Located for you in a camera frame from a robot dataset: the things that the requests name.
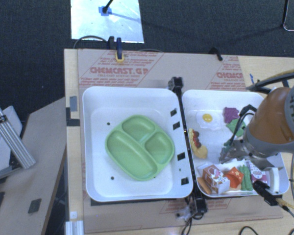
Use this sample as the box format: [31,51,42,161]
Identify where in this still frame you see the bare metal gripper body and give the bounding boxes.
[229,140,268,166]

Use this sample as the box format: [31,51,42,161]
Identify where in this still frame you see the white plastic tray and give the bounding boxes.
[82,86,195,203]
[181,89,291,199]

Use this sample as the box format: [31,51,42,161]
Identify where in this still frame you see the green beans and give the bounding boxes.
[238,164,253,191]

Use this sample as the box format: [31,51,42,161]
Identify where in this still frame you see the green broccoli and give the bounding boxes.
[225,118,246,138]

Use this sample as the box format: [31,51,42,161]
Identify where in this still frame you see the brown and white carton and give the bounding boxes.
[202,164,231,195]

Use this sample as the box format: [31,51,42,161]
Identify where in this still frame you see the maroon and white packet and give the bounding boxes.
[245,160,270,185]

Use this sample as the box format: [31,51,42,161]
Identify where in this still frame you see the purple grapes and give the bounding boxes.
[222,106,241,123]

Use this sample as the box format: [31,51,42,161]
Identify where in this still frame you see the white and yellow fried egg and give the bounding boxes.
[195,110,222,132]

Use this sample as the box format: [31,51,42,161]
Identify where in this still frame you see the thin black rod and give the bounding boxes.
[173,87,202,202]

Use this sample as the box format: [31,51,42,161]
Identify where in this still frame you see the green divided plate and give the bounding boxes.
[104,114,175,182]

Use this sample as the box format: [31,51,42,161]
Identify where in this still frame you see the brown cardboard board red print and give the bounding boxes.
[76,48,285,234]

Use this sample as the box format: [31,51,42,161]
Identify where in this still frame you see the black cylinder on white bracket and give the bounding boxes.
[252,166,285,207]

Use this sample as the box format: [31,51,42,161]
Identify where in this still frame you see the black block with thin wires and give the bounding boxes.
[168,76,184,91]
[190,195,209,215]

